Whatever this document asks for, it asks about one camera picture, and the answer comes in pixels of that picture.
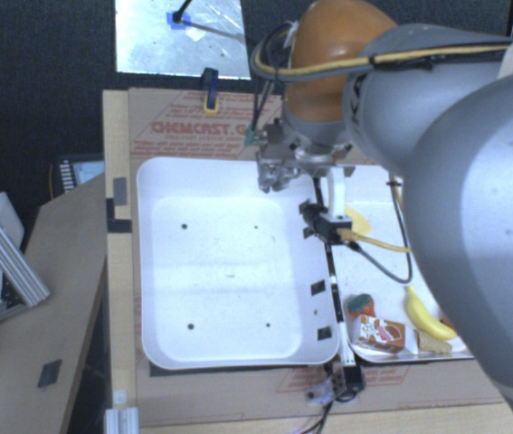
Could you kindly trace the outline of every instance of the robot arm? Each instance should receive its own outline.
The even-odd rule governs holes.
[[[260,188],[350,171],[339,160],[353,144],[401,176],[419,269],[513,409],[513,42],[319,0],[289,68],[274,46],[251,59],[257,75],[286,83],[282,117],[252,128]]]

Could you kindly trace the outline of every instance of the toy banana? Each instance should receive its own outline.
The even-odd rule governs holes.
[[[407,287],[407,300],[405,310],[413,324],[420,330],[429,333],[440,341],[449,341],[457,334],[452,328],[433,318],[427,311],[421,299],[417,297],[413,286]]]

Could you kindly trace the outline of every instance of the silver metal sheet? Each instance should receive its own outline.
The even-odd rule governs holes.
[[[194,0],[175,28],[168,15],[184,1],[116,0],[118,71],[249,79],[240,0]]]

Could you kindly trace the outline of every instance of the blue tape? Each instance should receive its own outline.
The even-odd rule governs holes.
[[[190,24],[192,22],[192,18],[190,18],[190,15],[188,13],[184,12],[184,14],[182,15],[182,20],[179,23],[174,23],[174,13],[175,13],[175,11],[171,11],[171,12],[168,11],[166,13],[167,23],[169,24],[169,26],[172,29],[180,31],[180,30],[186,28],[185,23]]]

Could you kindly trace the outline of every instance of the wooden plank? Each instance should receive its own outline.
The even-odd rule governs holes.
[[[301,432],[318,418],[235,421],[227,423],[144,428],[141,434],[260,434]],[[513,412],[505,403],[427,410],[397,410],[328,417],[323,434],[454,434],[475,432],[513,434]]]
[[[98,177],[39,212],[25,257],[52,294],[0,324],[0,432],[67,432],[104,284],[103,194]]]
[[[128,93],[103,92],[103,130],[106,198],[113,198],[113,182],[126,179],[127,203],[115,206],[118,219],[131,219],[129,195]],[[134,303],[131,233],[108,234],[109,333],[113,407],[135,406],[136,355],[134,343]],[[125,392],[127,399],[118,399]]]

